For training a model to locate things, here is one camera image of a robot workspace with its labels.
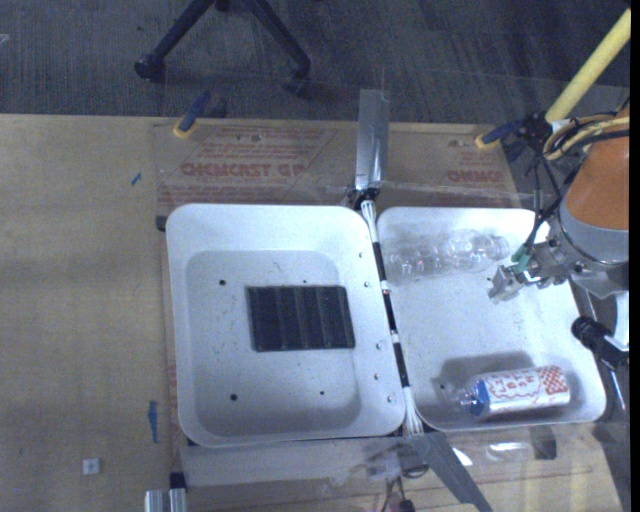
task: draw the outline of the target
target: bottle label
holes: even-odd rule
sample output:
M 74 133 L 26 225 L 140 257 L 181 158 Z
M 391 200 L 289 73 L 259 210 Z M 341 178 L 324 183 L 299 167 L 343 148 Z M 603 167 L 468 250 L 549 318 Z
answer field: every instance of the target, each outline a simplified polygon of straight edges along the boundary
M 474 380 L 476 389 L 486 390 L 485 415 L 566 405 L 571 399 L 565 375 L 554 365 L 486 373 Z

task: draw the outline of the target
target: black rectangle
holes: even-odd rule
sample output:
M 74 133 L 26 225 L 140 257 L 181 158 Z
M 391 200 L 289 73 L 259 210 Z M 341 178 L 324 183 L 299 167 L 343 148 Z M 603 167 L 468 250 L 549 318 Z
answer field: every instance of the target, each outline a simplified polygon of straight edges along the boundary
M 247 287 L 247 298 L 258 352 L 355 346 L 342 286 Z

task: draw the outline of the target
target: blue mark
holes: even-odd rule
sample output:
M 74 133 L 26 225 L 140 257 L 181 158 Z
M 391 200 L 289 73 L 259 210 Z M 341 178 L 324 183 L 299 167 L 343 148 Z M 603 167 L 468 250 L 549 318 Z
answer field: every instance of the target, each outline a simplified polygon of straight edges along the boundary
M 158 443 L 158 402 L 151 400 L 149 402 L 149 412 L 147 413 L 149 418 L 149 425 L 151 425 L 151 435 L 153 442 Z

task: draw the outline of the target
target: dark floor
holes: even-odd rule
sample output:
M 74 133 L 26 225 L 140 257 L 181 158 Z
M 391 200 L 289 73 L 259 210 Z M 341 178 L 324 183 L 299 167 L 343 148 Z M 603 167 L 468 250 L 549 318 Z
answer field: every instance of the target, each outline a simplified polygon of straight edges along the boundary
M 627 8 L 623 0 L 273 0 L 311 59 L 300 97 L 281 87 L 281 48 L 232 0 L 203 16 L 160 83 L 134 72 L 186 0 L 3 0 L 0 113 L 179 116 L 203 91 L 233 118 L 356 120 L 361 88 L 390 91 L 391 120 L 490 123 L 548 108 Z M 574 114 L 630 90 L 630 45 Z M 521 190 L 530 184 L 514 176 Z M 621 376 L 628 389 L 628 373 Z M 601 438 L 630 510 L 628 415 Z

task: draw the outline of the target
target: wooden surface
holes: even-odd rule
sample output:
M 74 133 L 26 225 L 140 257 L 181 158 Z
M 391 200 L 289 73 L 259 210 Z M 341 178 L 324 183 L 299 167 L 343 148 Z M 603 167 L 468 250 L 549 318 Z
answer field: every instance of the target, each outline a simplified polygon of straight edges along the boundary
M 151 156 L 159 122 L 0 117 L 0 510 L 136 511 L 145 490 L 168 488 L 175 461 Z M 602 450 L 588 428 L 577 438 L 562 459 L 479 464 L 472 475 L 496 510 L 619 510 Z M 83 476 L 88 458 L 100 459 L 99 474 Z M 242 495 L 253 505 L 323 497 L 296 496 L 287 483 L 270 489 Z M 430 473 L 407 490 L 420 510 L 472 510 Z M 374 491 L 270 510 L 375 510 Z M 194 509 L 211 503 L 195 490 L 190 500 Z

